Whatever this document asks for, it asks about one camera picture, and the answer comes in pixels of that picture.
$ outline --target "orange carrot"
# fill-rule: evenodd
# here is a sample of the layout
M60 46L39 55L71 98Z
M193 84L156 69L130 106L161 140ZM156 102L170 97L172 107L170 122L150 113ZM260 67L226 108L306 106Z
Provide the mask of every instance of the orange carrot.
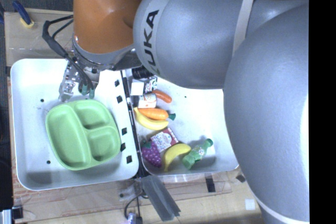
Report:
M170 118L171 120L175 119L175 113L174 114L168 114L167 111L165 111L164 109L138 109L139 112L143 115L145 115L146 117L149 117L150 119L153 120L166 120L167 118Z
M152 93L156 94L156 97L165 101L166 103L171 103L173 99L166 93L159 91L159 90L154 90Z

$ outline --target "yellow banana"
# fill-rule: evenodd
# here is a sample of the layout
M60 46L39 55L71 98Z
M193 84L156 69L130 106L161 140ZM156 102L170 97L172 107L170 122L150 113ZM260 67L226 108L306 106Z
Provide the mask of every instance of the yellow banana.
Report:
M135 118L142 126L151 130L162 130L168 126L168 121L166 120L151 120L145 115L141 114L138 108L134 108Z
M168 167L172 163L173 159L181 154L189 153L189 151L191 151L191 147L184 143L178 143L168 148L163 155L164 171L168 171Z

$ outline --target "plastic tray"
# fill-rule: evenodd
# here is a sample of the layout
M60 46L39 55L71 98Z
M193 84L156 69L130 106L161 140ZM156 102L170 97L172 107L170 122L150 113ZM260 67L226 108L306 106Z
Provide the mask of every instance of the plastic tray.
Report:
M58 105L47 114L46 126L54 153L65 168L87 169L120 152L120 136L108 109L95 100Z

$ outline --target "green divided plate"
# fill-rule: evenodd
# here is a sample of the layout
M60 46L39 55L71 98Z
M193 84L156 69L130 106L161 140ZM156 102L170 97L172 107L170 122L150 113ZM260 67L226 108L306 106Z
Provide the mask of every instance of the green divided plate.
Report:
M120 152L116 123L96 100L72 101L52 108L46 127L56 158L70 170L99 165Z

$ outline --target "green bottle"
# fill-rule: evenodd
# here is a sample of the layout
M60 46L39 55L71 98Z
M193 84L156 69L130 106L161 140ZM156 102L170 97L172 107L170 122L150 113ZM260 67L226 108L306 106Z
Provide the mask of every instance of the green bottle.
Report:
M206 139L202 145L195 146L188 155L184 156L182 163L187 169L190 169L196 162L200 161L206 155L208 147L211 147L214 142L211 139Z

